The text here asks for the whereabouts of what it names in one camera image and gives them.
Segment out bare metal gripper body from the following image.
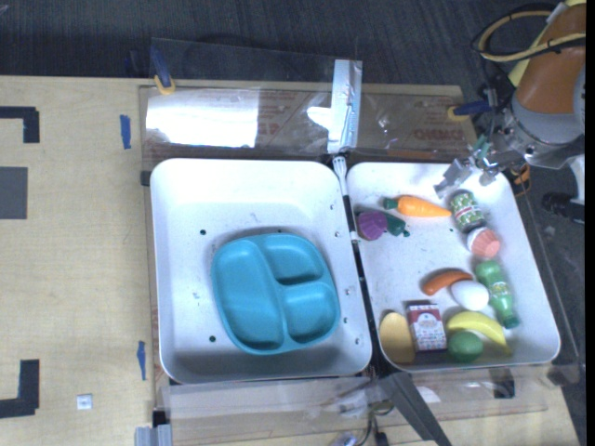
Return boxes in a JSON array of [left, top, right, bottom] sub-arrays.
[[469, 125, 586, 170]]

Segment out green can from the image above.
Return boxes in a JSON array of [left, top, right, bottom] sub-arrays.
[[448, 190, 488, 234]]

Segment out orange carrot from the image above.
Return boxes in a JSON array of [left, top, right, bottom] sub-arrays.
[[382, 194, 453, 219]]

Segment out pink and white cupcake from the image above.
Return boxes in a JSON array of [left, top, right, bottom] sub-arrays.
[[465, 226, 502, 259]]

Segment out white plastic tray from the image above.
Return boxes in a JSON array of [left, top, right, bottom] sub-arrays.
[[346, 161, 562, 374], [149, 157, 374, 386]]

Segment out purple grapes with green leaf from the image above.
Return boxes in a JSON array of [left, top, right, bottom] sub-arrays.
[[356, 209, 411, 243]]

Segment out orange sausage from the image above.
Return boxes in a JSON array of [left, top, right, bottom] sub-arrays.
[[421, 268, 475, 297]]

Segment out green bottle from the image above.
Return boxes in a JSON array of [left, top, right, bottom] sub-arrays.
[[473, 259, 522, 330]]

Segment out white egg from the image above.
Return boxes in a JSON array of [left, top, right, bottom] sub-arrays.
[[450, 279, 491, 312]]

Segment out yellow banana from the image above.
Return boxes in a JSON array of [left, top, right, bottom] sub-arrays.
[[445, 309, 512, 355]]

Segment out red and white carton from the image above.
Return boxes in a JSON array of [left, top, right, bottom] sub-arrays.
[[404, 300, 449, 353]]

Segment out green lime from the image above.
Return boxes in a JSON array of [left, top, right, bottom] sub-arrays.
[[446, 330, 485, 363]]

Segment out yellow oval chip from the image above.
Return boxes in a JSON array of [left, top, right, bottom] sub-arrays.
[[378, 310, 417, 365]]

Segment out blue divided plate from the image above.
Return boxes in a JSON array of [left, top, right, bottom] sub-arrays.
[[210, 232, 342, 356]]

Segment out black cylinder on white bracket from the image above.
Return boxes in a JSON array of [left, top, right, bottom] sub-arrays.
[[541, 153, 587, 225]]

